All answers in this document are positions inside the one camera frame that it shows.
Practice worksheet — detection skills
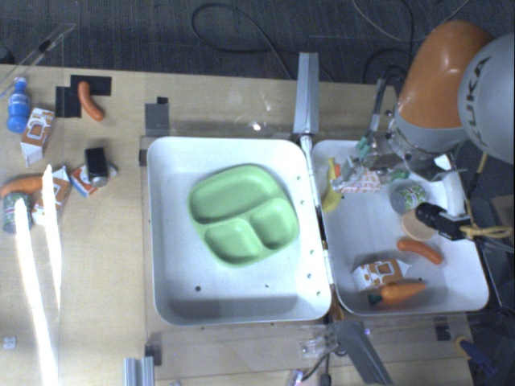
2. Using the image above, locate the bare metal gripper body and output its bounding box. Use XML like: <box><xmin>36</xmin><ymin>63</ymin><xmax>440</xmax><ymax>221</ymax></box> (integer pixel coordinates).
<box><xmin>363</xmin><ymin>133</ymin><xmax>435</xmax><ymax>173</ymax></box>

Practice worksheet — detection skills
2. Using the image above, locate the orange and white carton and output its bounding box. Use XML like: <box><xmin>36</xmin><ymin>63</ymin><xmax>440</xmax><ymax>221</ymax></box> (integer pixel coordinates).
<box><xmin>69</xmin><ymin>162</ymin><xmax>119</xmax><ymax>198</ymax></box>
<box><xmin>334</xmin><ymin>169</ymin><xmax>383</xmax><ymax>195</ymax></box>
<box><xmin>351</xmin><ymin>257</ymin><xmax>411</xmax><ymax>294</ymax></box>
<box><xmin>20</xmin><ymin>107</ymin><xmax>56</xmax><ymax>168</ymax></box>
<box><xmin>31</xmin><ymin>166</ymin><xmax>73</xmax><ymax>227</ymax></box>

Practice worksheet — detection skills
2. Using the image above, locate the yellow banana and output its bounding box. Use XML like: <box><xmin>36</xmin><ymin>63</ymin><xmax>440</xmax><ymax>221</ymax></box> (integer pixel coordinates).
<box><xmin>321</xmin><ymin>158</ymin><xmax>344</xmax><ymax>213</ymax></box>

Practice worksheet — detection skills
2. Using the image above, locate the green and white can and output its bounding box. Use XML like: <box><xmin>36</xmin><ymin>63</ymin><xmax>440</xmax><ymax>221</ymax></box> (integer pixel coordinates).
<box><xmin>2</xmin><ymin>191</ymin><xmax>34</xmax><ymax>234</ymax></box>
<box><xmin>389</xmin><ymin>183</ymin><xmax>429</xmax><ymax>216</ymax></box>

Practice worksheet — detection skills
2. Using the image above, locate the white plastic tray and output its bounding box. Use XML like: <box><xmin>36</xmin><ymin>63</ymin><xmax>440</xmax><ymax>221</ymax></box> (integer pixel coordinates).
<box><xmin>146</xmin><ymin>136</ymin><xmax>333</xmax><ymax>327</ymax></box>
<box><xmin>311</xmin><ymin>139</ymin><xmax>491</xmax><ymax>318</ymax></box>

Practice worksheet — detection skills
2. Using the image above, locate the orange sausage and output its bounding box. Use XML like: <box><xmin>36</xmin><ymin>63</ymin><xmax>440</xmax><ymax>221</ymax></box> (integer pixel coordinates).
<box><xmin>396</xmin><ymin>238</ymin><xmax>444</xmax><ymax>266</ymax></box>
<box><xmin>76</xmin><ymin>80</ymin><xmax>106</xmax><ymax>122</ymax></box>

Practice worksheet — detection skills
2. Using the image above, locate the green divided plate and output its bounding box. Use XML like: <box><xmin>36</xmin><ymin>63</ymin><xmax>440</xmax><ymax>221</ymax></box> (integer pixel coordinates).
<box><xmin>187</xmin><ymin>163</ymin><xmax>300</xmax><ymax>269</ymax></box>

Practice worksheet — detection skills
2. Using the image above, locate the orange carrot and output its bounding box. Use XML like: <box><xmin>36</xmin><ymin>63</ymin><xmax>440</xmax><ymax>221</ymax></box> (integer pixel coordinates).
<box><xmin>367</xmin><ymin>281</ymin><xmax>427</xmax><ymax>307</ymax></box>
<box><xmin>0</xmin><ymin>175</ymin><xmax>45</xmax><ymax>199</ymax></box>

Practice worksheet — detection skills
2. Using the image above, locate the blue bottle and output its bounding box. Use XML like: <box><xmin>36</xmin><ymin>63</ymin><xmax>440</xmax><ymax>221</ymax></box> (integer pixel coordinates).
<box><xmin>6</xmin><ymin>76</ymin><xmax>32</xmax><ymax>133</ymax></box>

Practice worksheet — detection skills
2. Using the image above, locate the black cylinder on white bracket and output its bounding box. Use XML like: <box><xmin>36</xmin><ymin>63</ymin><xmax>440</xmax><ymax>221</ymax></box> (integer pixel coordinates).
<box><xmin>415</xmin><ymin>154</ymin><xmax>472</xmax><ymax>241</ymax></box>

